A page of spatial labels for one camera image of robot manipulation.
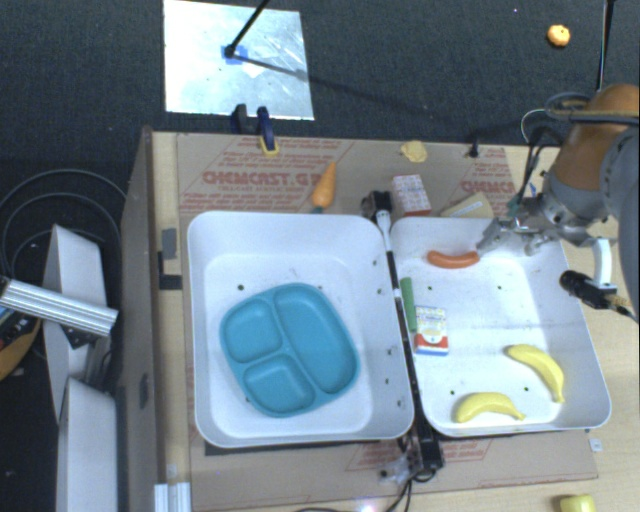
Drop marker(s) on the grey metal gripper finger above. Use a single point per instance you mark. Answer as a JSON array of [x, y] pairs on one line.
[[536, 243], [492, 235]]

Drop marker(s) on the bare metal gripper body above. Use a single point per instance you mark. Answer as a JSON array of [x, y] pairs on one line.
[[555, 220]]

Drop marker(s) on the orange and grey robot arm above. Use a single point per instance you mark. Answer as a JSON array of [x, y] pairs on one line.
[[590, 150]]

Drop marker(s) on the orange sausage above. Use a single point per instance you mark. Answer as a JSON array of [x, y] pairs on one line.
[[452, 259]]

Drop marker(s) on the white plastic tray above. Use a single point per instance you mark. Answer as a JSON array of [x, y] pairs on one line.
[[280, 240], [495, 310]]

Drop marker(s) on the red and white carton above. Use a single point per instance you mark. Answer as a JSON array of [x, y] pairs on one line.
[[412, 195]]

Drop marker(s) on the thin black and white rod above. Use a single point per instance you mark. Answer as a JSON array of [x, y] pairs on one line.
[[391, 260]]

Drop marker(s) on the green stick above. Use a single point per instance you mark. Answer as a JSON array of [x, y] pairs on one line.
[[408, 302]]

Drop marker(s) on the pale yellow biscuit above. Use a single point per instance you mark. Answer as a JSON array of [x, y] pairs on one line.
[[414, 151]]

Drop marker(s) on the white red yellow carton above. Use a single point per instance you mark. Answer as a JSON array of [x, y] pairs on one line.
[[431, 332]]

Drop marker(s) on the yellow banana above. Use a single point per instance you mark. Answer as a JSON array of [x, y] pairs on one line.
[[542, 367], [482, 406]]

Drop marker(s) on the orange carrot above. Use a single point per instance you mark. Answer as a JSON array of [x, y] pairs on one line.
[[325, 190]]

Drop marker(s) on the brown cardboard board red print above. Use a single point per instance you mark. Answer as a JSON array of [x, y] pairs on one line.
[[280, 170]]

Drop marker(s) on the blue divided plate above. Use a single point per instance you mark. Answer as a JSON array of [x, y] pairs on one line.
[[295, 345]]

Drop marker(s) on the yellow-green rounded block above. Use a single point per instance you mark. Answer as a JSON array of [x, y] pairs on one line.
[[577, 503]]

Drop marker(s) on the black cylinder on white bracket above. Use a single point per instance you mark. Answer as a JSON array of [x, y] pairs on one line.
[[590, 289]]

